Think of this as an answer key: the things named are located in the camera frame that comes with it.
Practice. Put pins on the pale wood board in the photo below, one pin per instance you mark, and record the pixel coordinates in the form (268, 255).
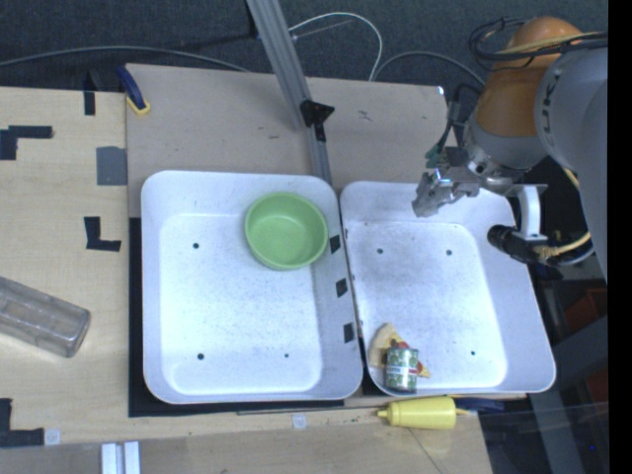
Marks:
(222, 126)

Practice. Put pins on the yellow squeeze bottle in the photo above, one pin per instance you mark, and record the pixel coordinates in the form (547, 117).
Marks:
(424, 413)

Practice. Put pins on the green bowl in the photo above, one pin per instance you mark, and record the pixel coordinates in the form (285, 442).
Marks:
(286, 232)

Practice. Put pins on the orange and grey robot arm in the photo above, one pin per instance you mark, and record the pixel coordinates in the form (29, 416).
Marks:
(568, 111)

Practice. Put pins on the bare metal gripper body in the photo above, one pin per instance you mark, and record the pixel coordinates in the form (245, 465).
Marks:
(474, 171)

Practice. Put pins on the white plastic tray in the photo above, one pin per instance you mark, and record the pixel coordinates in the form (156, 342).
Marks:
(237, 304)
(434, 294)

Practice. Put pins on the clear plastic bottle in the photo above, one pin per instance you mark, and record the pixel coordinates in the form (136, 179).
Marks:
(39, 316)

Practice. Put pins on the toy pizza slice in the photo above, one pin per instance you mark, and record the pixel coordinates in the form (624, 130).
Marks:
(381, 341)

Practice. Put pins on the green and white can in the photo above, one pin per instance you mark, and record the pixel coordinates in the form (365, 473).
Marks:
(401, 371)

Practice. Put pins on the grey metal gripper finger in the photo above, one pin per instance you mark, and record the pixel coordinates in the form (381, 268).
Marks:
(450, 196)
(425, 195)

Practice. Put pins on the black cylinder on white bracket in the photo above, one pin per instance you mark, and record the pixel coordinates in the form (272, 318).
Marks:
(516, 245)

